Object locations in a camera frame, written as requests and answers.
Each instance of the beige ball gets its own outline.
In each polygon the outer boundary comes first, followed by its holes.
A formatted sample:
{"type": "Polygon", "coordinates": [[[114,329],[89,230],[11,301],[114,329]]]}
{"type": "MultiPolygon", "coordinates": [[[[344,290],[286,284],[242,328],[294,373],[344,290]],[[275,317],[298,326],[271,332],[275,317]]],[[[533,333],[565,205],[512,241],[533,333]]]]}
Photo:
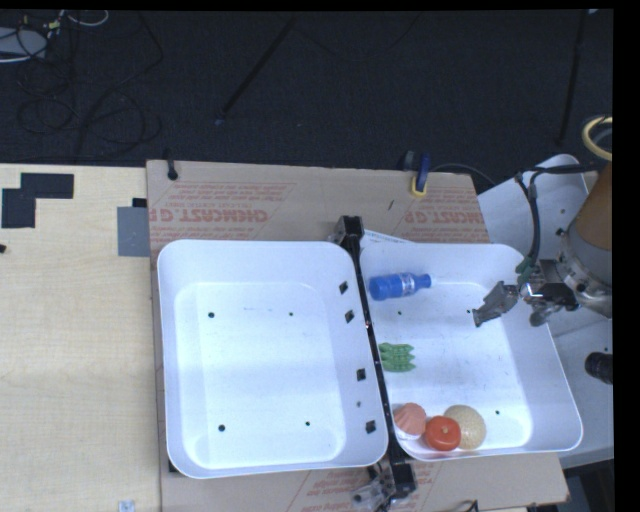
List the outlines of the beige ball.
{"type": "Polygon", "coordinates": [[[463,450],[475,450],[487,437],[487,426],[478,411],[468,405],[452,405],[445,413],[445,416],[453,418],[460,425],[462,440],[460,448],[463,450]]]}

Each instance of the plastic tray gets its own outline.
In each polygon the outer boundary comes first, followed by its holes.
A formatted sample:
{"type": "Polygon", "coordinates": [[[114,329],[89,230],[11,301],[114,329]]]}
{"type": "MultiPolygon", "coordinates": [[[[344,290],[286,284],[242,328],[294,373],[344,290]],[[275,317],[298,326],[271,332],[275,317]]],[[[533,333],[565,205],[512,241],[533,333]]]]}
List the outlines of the plastic tray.
{"type": "Polygon", "coordinates": [[[167,449],[212,478],[365,466],[388,432],[349,254],[180,240],[158,258],[167,449]]]}
{"type": "Polygon", "coordinates": [[[428,416],[466,404],[483,416],[487,437],[476,450],[438,452],[422,440],[399,440],[419,460],[477,457],[576,447],[582,423],[547,325],[529,324],[519,301],[476,327],[471,310],[503,280],[515,284],[522,255],[498,244],[376,243],[365,247],[366,281],[396,272],[428,273],[430,288],[385,301],[368,297],[378,344],[408,343],[415,368],[385,372],[392,408],[406,402],[428,416]]]}

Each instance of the cardboard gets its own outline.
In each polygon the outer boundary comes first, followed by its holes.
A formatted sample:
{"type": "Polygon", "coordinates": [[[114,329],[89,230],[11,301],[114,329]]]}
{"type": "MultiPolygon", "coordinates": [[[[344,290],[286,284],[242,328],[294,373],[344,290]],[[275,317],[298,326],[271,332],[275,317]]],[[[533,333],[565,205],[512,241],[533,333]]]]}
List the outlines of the cardboard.
{"type": "MultiPolygon", "coordinates": [[[[147,163],[160,480],[166,511],[355,511],[351,491],[364,468],[296,471],[194,480],[169,471],[164,431],[162,337],[156,260],[181,238],[326,240],[341,215],[362,217],[367,230],[414,242],[489,243],[470,176],[431,173],[427,193],[411,194],[412,173],[254,164],[147,163]]],[[[413,461],[418,489],[393,510],[483,510],[559,503],[568,489],[556,454],[459,461],[413,461]]]]}

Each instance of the yellow cable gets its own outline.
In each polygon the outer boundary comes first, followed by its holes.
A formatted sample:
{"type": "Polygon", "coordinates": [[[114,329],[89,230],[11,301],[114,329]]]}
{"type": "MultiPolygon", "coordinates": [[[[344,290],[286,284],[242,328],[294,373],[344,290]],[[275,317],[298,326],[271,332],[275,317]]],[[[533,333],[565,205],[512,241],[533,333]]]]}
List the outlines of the yellow cable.
{"type": "Polygon", "coordinates": [[[596,119],[592,119],[587,124],[585,124],[584,128],[582,128],[582,142],[584,142],[584,145],[587,147],[587,149],[594,155],[611,162],[613,159],[612,153],[609,151],[605,151],[591,139],[591,130],[594,128],[594,126],[599,124],[613,124],[613,116],[597,117],[596,119]]]}

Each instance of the wooden surface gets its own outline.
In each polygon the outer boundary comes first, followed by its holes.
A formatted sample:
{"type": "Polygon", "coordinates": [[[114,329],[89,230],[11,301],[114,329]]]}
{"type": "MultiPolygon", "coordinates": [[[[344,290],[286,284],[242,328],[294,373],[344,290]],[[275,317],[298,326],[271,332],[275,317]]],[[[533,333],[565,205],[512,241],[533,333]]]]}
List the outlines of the wooden surface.
{"type": "Polygon", "coordinates": [[[0,229],[0,509],[160,510],[149,259],[117,252],[145,170],[0,165],[0,188],[21,172],[75,191],[0,229]]]}

